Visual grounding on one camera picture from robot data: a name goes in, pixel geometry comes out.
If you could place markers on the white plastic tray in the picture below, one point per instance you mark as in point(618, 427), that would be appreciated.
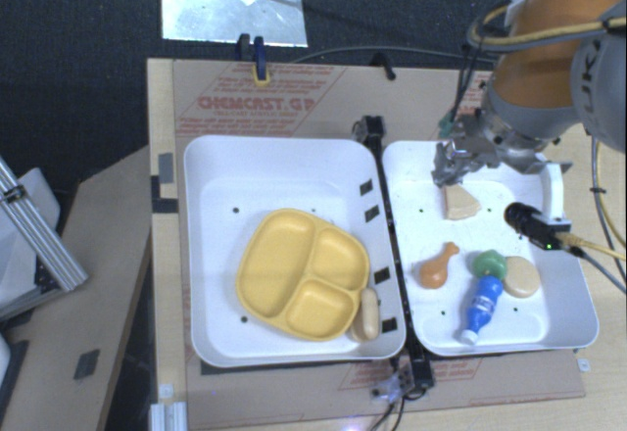
point(225, 174)
point(490, 233)

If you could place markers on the yellow divided plate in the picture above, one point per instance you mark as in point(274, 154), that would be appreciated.
point(294, 272)

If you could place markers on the brown cardboard board red print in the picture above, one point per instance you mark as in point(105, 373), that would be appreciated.
point(245, 101)

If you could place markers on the beige bread roll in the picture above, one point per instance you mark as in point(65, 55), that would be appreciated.
point(368, 316)

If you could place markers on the beige round biscuit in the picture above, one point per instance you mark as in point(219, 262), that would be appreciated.
point(522, 278)

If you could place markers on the blue bottle white cap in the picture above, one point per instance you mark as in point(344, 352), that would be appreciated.
point(482, 306)

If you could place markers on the thin black rod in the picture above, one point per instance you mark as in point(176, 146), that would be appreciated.
point(392, 233)

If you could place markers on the orange chicken drumstick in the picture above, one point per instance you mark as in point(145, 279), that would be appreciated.
point(433, 272)

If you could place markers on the green broccoli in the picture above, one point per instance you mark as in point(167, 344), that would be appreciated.
point(490, 265)

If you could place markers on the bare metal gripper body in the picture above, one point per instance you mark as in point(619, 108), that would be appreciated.
point(482, 145)

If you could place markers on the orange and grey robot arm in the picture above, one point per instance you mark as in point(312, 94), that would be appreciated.
point(544, 57)

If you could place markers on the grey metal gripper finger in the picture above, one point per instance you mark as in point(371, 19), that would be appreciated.
point(458, 169)
point(442, 164)

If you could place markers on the black cylinder on white bracket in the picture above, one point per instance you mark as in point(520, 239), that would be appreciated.
point(531, 223)

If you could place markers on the beige pizza slice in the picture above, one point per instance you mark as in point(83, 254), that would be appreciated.
point(459, 205)

